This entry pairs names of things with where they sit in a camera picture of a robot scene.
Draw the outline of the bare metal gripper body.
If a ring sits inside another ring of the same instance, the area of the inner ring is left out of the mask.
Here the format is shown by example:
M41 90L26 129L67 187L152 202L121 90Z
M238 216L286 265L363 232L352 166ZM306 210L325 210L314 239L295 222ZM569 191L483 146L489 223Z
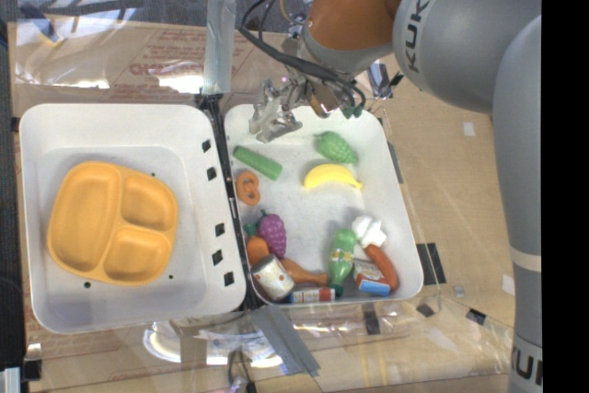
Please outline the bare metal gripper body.
M364 92L355 80L342 76L320 64L291 58L286 69L297 85L303 86L302 100L320 118L339 110L346 119L358 118L364 111Z

